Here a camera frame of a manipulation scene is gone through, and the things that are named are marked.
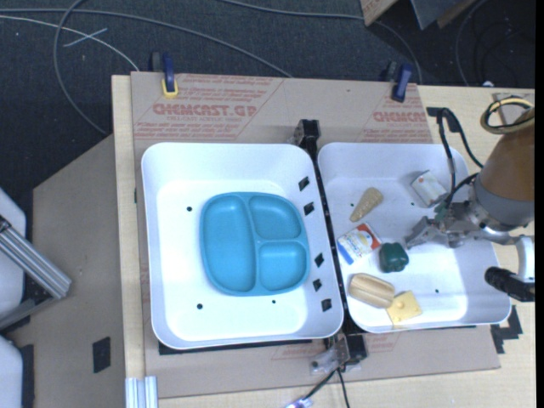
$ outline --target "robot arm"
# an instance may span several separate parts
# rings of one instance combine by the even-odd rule
[[[492,127],[490,115],[504,104],[525,108],[514,124]],[[445,238],[449,247],[466,240],[484,239],[518,248],[519,271],[489,268],[485,279],[493,287],[521,301],[535,300],[534,237],[510,232],[535,218],[535,107],[511,98],[492,103],[480,120],[482,127],[501,138],[482,170],[463,180],[437,206],[434,218],[422,218],[405,238],[410,249],[434,238]],[[455,191],[470,186],[469,197],[452,202]]]

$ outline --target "dark floor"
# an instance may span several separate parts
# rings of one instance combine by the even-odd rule
[[[77,114],[60,88],[54,26],[36,23],[56,25],[62,12],[6,10],[67,9],[75,1],[0,0],[0,188],[16,201],[104,137]],[[359,0],[236,1],[361,15]],[[292,77],[378,80],[389,61],[413,63],[415,57],[422,79],[415,75],[414,81],[420,84],[480,86],[490,81],[505,88],[535,87],[536,0],[489,0],[468,22],[463,23],[467,11],[443,29],[434,23],[423,31],[410,0],[399,0],[370,28],[358,20],[271,14],[214,0],[87,0],[79,8],[192,30],[105,14],[77,13],[68,19],[65,26],[71,29],[102,31],[97,37],[140,70],[148,69],[152,51],[168,51],[178,72],[281,77],[280,69]],[[244,48],[277,68],[196,33]],[[76,106],[110,133],[111,75],[129,74],[133,67],[94,41],[73,43],[78,38],[70,32],[60,35],[59,73]]]

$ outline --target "blue divided plate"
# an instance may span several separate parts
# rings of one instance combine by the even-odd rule
[[[209,280],[236,296],[289,292],[309,273],[309,246],[298,210],[256,192],[216,195],[201,212],[200,246]]]

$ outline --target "blue clamp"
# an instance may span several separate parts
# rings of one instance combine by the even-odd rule
[[[162,55],[162,66],[164,69],[164,78],[161,81],[162,93],[168,99],[175,99],[178,95],[178,83],[173,72],[172,58],[168,53]]]
[[[397,74],[397,83],[393,87],[391,98],[395,101],[403,103],[406,96],[406,87],[410,81],[411,73],[413,72],[410,64],[402,64]]]

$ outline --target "cable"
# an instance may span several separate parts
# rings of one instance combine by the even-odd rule
[[[436,123],[439,125],[440,140],[442,141],[445,155],[448,160],[448,168],[450,169],[450,176],[451,176],[450,191],[453,192],[453,190],[456,187],[456,166],[455,166],[455,163],[453,162],[453,155],[451,154],[450,145],[448,144],[448,141],[445,137],[444,120],[443,120],[444,110],[445,109],[439,109],[438,113],[436,114]]]
[[[505,35],[503,38],[501,38],[499,41],[496,41],[495,43],[493,43],[493,45],[489,46],[487,48],[487,50],[485,50],[485,53],[482,56],[482,59],[480,61],[480,74],[482,74],[482,78],[485,79],[485,62],[486,62],[487,58],[491,55],[491,56],[493,56],[495,58],[495,60],[497,60],[500,64],[502,64],[502,66],[513,75],[513,79],[514,79],[513,88],[518,87],[519,82],[518,82],[518,76],[516,75],[516,71],[514,71],[512,68],[510,68],[510,66],[508,66],[505,62],[503,62],[497,56],[492,54],[492,52],[494,52],[497,48],[499,48],[506,41],[508,41],[512,37],[515,37],[516,35],[519,35],[520,33],[521,33],[520,30],[511,31],[510,33]]]
[[[60,68],[59,68],[59,63],[58,63],[58,43],[59,43],[60,32],[63,30],[64,24],[66,23],[68,17],[72,13],[75,13],[75,12],[87,13],[87,14],[102,14],[102,15],[117,16],[117,17],[132,19],[132,20],[141,20],[141,21],[150,22],[152,24],[159,25],[159,26],[165,26],[165,27],[185,31],[187,33],[190,33],[190,34],[193,34],[193,35],[196,35],[196,36],[199,36],[199,37],[204,37],[204,38],[206,38],[208,40],[211,40],[211,41],[214,41],[216,43],[222,44],[222,45],[224,45],[226,47],[232,48],[232,49],[234,49],[234,50],[236,50],[238,52],[241,52],[241,53],[243,53],[243,54],[245,54],[245,55],[247,55],[247,56],[249,56],[249,57],[251,57],[251,58],[253,58],[255,60],[260,61],[261,63],[273,68],[274,70],[278,71],[279,73],[281,73],[282,75],[284,75],[286,77],[292,77],[290,74],[283,71],[279,67],[267,62],[266,60],[264,60],[262,58],[259,58],[257,55],[252,54],[252,53],[244,50],[243,48],[238,48],[233,44],[230,44],[228,42],[219,40],[217,38],[211,37],[209,35],[206,35],[206,34],[203,34],[203,33],[197,32],[197,31],[192,31],[190,29],[185,29],[183,27],[180,27],[180,26],[177,26],[177,25],[172,25],[172,24],[169,24],[169,23],[164,23],[164,22],[161,22],[161,21],[158,21],[158,20],[152,20],[152,19],[148,19],[148,18],[145,18],[145,17],[138,17],[137,15],[118,14],[118,13],[109,12],[109,11],[88,11],[88,10],[83,11],[83,10],[77,9],[77,7],[79,5],[81,5],[82,3],[86,2],[86,1],[87,0],[76,0],[68,9],[45,9],[45,8],[39,8],[39,9],[30,9],[30,8],[28,8],[28,9],[0,9],[0,12],[63,12],[64,13],[60,23],[58,24],[57,31],[55,33],[55,38],[54,38],[53,60],[54,60],[55,75],[56,75],[57,80],[59,82],[60,88],[63,91],[63,94],[68,99],[68,101],[72,105],[72,107],[74,107],[74,109],[78,112],[78,114],[85,121],[87,121],[97,131],[99,131],[100,133],[102,133],[104,135],[106,135],[106,131],[103,130],[102,128],[96,126],[90,120],[90,118],[88,118],[87,115],[85,115],[85,113],[83,113],[83,111],[73,101],[73,99],[71,98],[70,94],[68,93],[68,91],[67,91],[67,89],[65,87],[64,81],[63,81],[62,76],[60,74]],[[307,12],[294,12],[294,11],[287,11],[287,10],[280,10],[280,9],[273,9],[273,8],[264,8],[264,7],[252,5],[252,4],[249,4],[249,3],[237,2],[235,0],[216,0],[216,1],[220,1],[220,2],[228,3],[228,4],[233,4],[233,5],[240,6],[240,7],[247,8],[247,9],[255,9],[255,10],[259,10],[259,11],[269,12],[269,13],[272,13],[272,14],[283,14],[283,15],[290,15],[290,16],[303,16],[303,17],[317,17],[317,18],[346,19],[346,20],[364,20],[364,17],[360,17],[360,16],[357,16],[357,15],[319,14],[319,13],[307,13]],[[419,80],[420,80],[420,84],[422,84],[422,73],[421,73],[421,68],[420,68],[419,62],[417,62],[417,58],[416,58],[415,54],[413,53],[413,51],[411,50],[408,43],[391,27],[389,27],[387,25],[384,25],[382,23],[376,23],[376,24],[378,24],[382,28],[384,28],[384,29],[390,31],[392,34],[394,34],[403,43],[403,45],[407,48],[408,52],[410,53],[410,55],[411,55],[411,57],[412,57],[412,59],[414,61],[414,65],[416,66],[417,73],[418,73]]]
[[[499,126],[491,126],[489,124],[491,114],[498,111],[504,105],[519,105],[525,109],[525,112],[512,124],[503,124]],[[508,97],[499,99],[491,103],[485,112],[480,117],[480,125],[488,132],[493,134],[514,133],[523,128],[533,125],[535,121],[535,106],[526,99],[519,97]]]
[[[35,23],[35,24],[39,24],[41,26],[48,26],[48,27],[54,27],[55,29],[57,28],[57,25],[56,24],[53,24],[53,23],[48,23],[48,22],[45,22],[45,21],[41,21],[41,20],[34,20],[33,18],[24,18],[24,17],[14,17],[14,16],[11,16],[11,15],[1,15],[0,14],[0,18],[2,19],[5,19],[5,20],[15,20],[15,21],[27,21],[27,22],[30,22],[30,23]],[[104,45],[105,47],[109,48],[111,51],[113,51],[114,53],[117,53],[119,54],[123,59],[125,59],[136,71],[139,71],[139,68],[138,66],[132,61],[130,60],[130,58],[128,58],[122,51],[120,51],[119,49],[113,47],[112,45],[110,45],[109,43],[105,42],[105,41],[102,41],[101,39],[98,39],[97,37],[93,37],[91,35],[88,35],[87,33],[83,33],[82,31],[75,31],[73,29],[70,29],[69,27],[63,27],[63,30],[65,31],[71,31],[72,33],[76,33],[77,35],[80,35],[81,37],[83,38],[86,38],[86,39],[91,39],[99,44],[102,44]]]
[[[346,403],[346,408],[349,408],[349,400],[348,400],[348,391],[346,390],[346,383],[343,381],[342,372],[340,371],[340,368],[337,368],[338,377],[340,378],[340,383],[342,384],[342,393],[343,393],[343,400]]]
[[[493,29],[495,27],[498,27],[498,26],[509,26],[509,23],[507,23],[506,21],[491,23],[491,24],[487,25],[481,32],[477,32],[475,27],[474,27],[474,18],[472,18],[472,23],[471,23],[472,33],[473,33],[474,37],[476,38],[476,41],[474,42],[474,47],[473,47],[473,72],[474,72],[474,75],[476,76],[478,84],[482,84],[482,83],[485,82],[485,79],[482,77],[482,75],[481,75],[481,73],[479,71],[479,62],[478,62],[478,60],[479,60],[479,48],[480,48],[480,45],[484,41],[484,36],[491,29]]]
[[[484,167],[484,165],[476,158],[476,156],[470,149],[470,146],[468,146],[467,136],[465,135],[461,123],[457,119],[457,116],[448,108],[440,109],[439,114],[440,120],[442,119],[442,116],[445,116],[445,119],[448,122],[448,128],[452,133],[459,133],[461,135],[462,144],[465,146],[465,150],[467,151],[467,154],[472,159],[472,161],[476,163],[476,165],[478,165],[479,167]]]
[[[329,373],[324,379],[322,379],[321,381],[319,381],[317,383],[317,385],[315,385],[315,387],[313,387],[308,394],[306,394],[302,399],[309,399],[311,398],[314,394],[316,394],[319,390],[321,390],[323,388],[323,386],[328,383],[331,378],[334,376],[334,374],[337,372],[337,369],[333,370],[331,373]]]
[[[470,184],[474,181],[474,179],[478,176],[478,173],[474,173],[472,175],[469,175],[464,180],[461,181],[451,192],[450,194],[445,198],[444,200],[444,207],[449,208],[451,205],[451,201],[453,200],[453,196],[456,194],[456,192],[464,185]]]
[[[455,45],[455,56],[456,56],[456,66],[457,70],[459,71],[459,74],[461,75],[461,79],[465,83],[466,86],[470,86],[470,83],[468,83],[467,78],[465,77],[465,73],[462,70],[461,60],[459,57],[459,43],[461,41],[461,34],[463,29],[465,28],[465,25],[468,23],[468,21],[472,18],[474,12],[476,12],[479,8],[481,8],[484,4],[489,2],[490,0],[480,0],[478,3],[476,3],[472,9],[468,12],[465,19],[462,21],[461,25],[459,26],[459,30],[457,31],[456,35],[456,45]]]

